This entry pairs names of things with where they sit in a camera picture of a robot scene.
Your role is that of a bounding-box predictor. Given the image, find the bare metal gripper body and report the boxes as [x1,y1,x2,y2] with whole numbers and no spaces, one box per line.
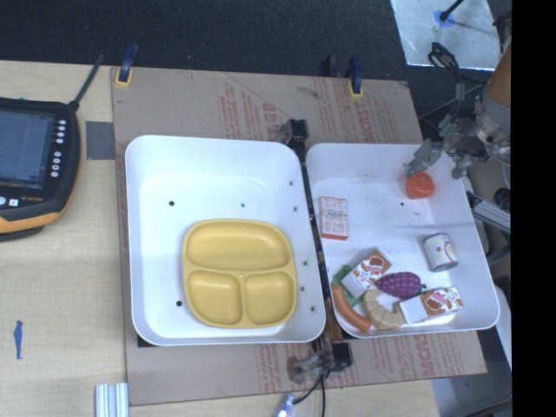
[442,116,513,165]

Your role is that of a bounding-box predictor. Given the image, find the orange toy tomato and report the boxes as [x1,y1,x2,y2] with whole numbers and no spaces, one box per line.
[405,171,436,201]

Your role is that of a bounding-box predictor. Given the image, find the white plastic tray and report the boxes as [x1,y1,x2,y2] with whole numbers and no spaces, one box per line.
[305,142,500,340]
[124,135,327,347]

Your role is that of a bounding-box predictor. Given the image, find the white small can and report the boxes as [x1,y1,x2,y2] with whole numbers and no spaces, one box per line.
[423,232,460,273]

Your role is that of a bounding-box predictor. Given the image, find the orange and white carton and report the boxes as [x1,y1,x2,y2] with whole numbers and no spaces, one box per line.
[317,195,350,242]

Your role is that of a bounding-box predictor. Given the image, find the white carton with brown picture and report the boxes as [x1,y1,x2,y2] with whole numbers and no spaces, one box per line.
[398,286,465,326]
[340,247,394,300]

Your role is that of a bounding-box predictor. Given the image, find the thin black and white rod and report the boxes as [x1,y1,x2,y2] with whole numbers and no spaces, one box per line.
[297,143,336,342]

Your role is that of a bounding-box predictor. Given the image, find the purple grapes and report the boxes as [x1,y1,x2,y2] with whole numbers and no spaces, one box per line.
[374,271,427,301]

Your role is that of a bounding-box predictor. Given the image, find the green toy leaf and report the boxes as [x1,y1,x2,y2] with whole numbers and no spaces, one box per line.
[331,264,362,308]

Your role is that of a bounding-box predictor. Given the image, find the beige toy croissant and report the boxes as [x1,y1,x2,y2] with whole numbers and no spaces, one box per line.
[361,288,407,331]

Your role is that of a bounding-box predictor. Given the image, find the orange toy sausage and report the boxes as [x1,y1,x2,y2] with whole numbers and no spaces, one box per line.
[330,281,373,333]

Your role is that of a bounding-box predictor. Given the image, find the yellow divided plate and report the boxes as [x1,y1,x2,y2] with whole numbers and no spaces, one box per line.
[182,218,299,330]

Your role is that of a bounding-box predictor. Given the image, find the brown cardboard board red print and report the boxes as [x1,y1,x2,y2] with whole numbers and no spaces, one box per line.
[110,66,488,407]

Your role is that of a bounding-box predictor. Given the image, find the black cylinder on white bracket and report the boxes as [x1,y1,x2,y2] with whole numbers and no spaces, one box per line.
[493,162,513,212]

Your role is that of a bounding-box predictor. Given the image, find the black block with thin wires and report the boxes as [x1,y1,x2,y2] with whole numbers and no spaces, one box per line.
[276,118,310,148]
[287,340,354,382]

